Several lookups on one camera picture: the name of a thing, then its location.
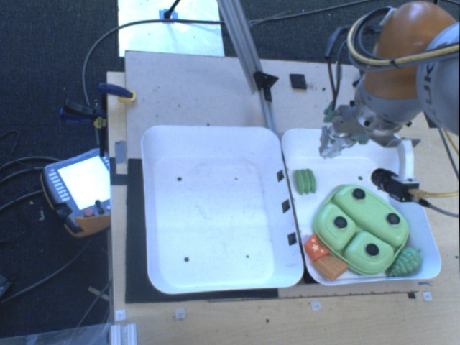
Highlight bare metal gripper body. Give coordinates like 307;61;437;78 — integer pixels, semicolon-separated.
328;105;403;148

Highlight white plastic tray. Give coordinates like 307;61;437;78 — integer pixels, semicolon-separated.
281;127;442;287
140;124;305;295

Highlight green pea pod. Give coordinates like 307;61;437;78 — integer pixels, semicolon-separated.
293;168;318;196

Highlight green divided plate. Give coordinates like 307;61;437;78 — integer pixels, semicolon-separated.
311;184;410;276

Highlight red cube with yellow stars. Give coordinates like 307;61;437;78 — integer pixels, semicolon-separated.
303;234;331;263

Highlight orange biscuit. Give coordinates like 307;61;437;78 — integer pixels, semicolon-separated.
313;255;349;282

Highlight green grapes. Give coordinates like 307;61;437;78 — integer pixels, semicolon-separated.
386;247;423;278

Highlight pale wood board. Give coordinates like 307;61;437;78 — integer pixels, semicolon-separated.
124;50;432;299

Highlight black cylinder on white bracket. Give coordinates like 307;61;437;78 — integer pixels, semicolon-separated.
371;139;420;203

